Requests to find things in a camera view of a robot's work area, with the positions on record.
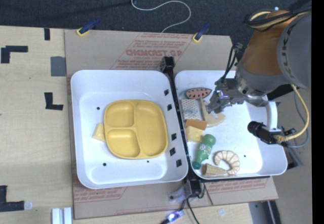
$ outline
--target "white cable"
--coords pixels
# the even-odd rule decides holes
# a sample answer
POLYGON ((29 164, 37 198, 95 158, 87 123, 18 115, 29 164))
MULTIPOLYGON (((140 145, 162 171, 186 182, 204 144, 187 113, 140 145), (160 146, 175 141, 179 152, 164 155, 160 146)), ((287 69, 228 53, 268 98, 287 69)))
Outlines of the white cable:
POLYGON ((187 21, 190 19, 190 17, 191 17, 191 9, 190 9, 190 7, 189 7, 185 2, 182 2, 182 1, 179 1, 179 0, 171 0, 171 1, 167 1, 167 2, 165 2, 165 3, 163 3, 163 4, 159 5, 159 6, 157 6, 157 7, 155 7, 155 8, 150 8, 150 9, 144 9, 144 8, 139 8, 139 7, 137 7, 137 6, 134 4, 133 0, 131 0, 131 3, 132 3, 132 6, 133 6, 135 9, 140 10, 140 11, 153 11, 153 10, 158 9, 158 8, 160 8, 160 7, 162 7, 162 6, 166 5, 166 4, 168 4, 168 3, 180 3, 180 4, 183 4, 183 5, 188 9, 188 11, 189 11, 189 16, 187 17, 187 19, 184 20, 184 21, 182 21, 182 22, 179 22, 179 23, 176 23, 176 24, 172 24, 172 25, 166 27, 162 32, 164 32, 165 30, 167 30, 167 29, 169 29, 169 28, 171 28, 171 27, 173 27, 173 26, 176 26, 176 25, 183 24, 183 23, 187 22, 187 21))

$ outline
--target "yellow cable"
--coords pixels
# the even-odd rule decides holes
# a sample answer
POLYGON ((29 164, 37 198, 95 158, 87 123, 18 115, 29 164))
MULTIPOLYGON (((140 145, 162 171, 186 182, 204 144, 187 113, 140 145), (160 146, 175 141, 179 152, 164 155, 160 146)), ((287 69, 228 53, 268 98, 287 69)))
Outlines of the yellow cable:
POLYGON ((305 104, 303 98, 301 97, 301 95, 300 95, 299 92, 297 91, 296 86, 293 85, 293 84, 292 84, 291 86, 292 86, 293 90, 295 91, 295 93, 296 93, 298 99, 300 100, 300 102, 301 102, 301 104, 302 104, 302 106, 303 106, 303 108, 304 108, 304 110, 305 110, 305 112, 306 112, 306 122, 305 122, 305 125, 304 125, 304 127, 302 128, 302 130, 299 131, 298 133, 290 134, 290 135, 288 135, 288 136, 275 135, 274 138, 275 138, 276 140, 278 140, 279 142, 289 141, 289 140, 292 140, 292 139, 295 139, 295 138, 299 137, 301 134, 303 134, 303 133, 306 131, 306 129, 308 128, 308 125, 309 125, 309 112, 308 112, 307 106, 306 106, 306 104, 305 104))

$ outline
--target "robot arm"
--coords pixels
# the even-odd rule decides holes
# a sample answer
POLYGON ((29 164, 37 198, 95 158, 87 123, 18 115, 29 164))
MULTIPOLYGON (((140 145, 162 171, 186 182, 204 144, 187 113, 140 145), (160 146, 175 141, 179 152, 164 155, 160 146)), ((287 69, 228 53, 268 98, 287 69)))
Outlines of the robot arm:
MULTIPOLYGON (((207 105, 208 112, 219 113, 227 106, 244 101, 255 106, 265 106, 268 115, 275 102, 267 100, 267 94, 277 87, 290 84, 301 99, 297 87, 310 89, 311 59, 311 10, 296 13, 262 10, 246 18, 246 24, 255 29, 248 46, 233 46, 223 77, 215 82, 216 88, 207 105), (234 78, 226 78, 237 59, 234 78)), ((268 144, 281 143, 296 138, 299 133, 282 134, 273 128, 275 117, 268 116, 268 123, 251 122, 248 130, 268 144)))

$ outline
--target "blue clip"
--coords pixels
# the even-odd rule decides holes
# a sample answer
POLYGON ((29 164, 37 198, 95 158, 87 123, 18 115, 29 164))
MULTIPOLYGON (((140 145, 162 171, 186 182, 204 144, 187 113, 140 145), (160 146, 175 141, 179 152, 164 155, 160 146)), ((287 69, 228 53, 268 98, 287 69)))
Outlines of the blue clip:
POLYGON ((99 19, 93 19, 91 20, 89 23, 87 23, 86 25, 84 25, 82 28, 78 29, 76 31, 76 33, 80 36, 80 37, 83 37, 85 36, 86 34, 89 33, 89 30, 91 29, 95 29, 96 26, 100 23, 100 20, 99 19))
POLYGON ((194 43, 200 42, 201 38, 203 37, 203 34, 206 34, 208 31, 209 31, 209 24, 205 24, 201 28, 201 30, 192 37, 193 42, 194 43))

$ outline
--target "black tape marking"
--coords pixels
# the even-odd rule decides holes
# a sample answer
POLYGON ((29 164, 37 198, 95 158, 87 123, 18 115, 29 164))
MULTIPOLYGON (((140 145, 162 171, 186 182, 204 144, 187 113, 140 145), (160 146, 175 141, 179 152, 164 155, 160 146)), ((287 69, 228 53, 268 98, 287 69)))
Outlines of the black tape marking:
POLYGON ((1 63, 10 63, 11 52, 28 52, 28 46, 6 46, 1 48, 1 63))
POLYGON ((51 76, 66 76, 64 57, 51 57, 51 76))
POLYGON ((44 28, 44 40, 51 40, 51 32, 49 28, 44 28))
POLYGON ((25 202, 7 202, 7 186, 0 186, 0 212, 24 210, 25 202))
POLYGON ((63 110, 63 105, 53 105, 53 93, 44 93, 46 106, 45 109, 63 110))

